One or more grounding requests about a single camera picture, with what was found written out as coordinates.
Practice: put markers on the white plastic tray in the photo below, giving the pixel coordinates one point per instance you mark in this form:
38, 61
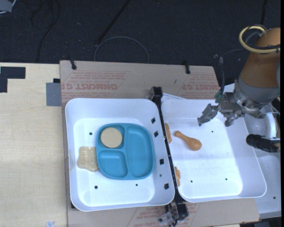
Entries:
118, 193
215, 164

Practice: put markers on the brown cardboard board red print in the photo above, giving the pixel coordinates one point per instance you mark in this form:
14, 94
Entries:
137, 81

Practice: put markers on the beige bread slice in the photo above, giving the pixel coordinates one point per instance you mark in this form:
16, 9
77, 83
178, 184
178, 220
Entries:
86, 158

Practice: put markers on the white printed paper sheet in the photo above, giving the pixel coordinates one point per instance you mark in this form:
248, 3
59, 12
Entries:
174, 96

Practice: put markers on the blue divided plate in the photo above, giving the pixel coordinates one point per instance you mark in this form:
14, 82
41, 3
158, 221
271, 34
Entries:
139, 150

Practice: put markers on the black cylinder on white bracket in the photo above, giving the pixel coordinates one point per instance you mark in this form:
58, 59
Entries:
259, 141

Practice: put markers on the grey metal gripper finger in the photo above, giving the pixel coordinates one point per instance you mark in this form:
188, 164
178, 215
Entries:
230, 121
207, 115

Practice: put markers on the orange chicken drumstick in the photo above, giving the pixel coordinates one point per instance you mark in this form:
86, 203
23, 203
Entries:
191, 142

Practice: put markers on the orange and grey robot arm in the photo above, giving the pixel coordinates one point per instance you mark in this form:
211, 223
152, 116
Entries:
260, 63

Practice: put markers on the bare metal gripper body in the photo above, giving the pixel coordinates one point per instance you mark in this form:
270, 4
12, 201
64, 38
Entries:
232, 104

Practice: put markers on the beige round biscuit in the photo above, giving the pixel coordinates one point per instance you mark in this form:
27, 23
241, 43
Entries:
111, 137

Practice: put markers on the orange toy food piece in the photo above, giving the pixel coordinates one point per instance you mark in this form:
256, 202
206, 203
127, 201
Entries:
177, 176
168, 132

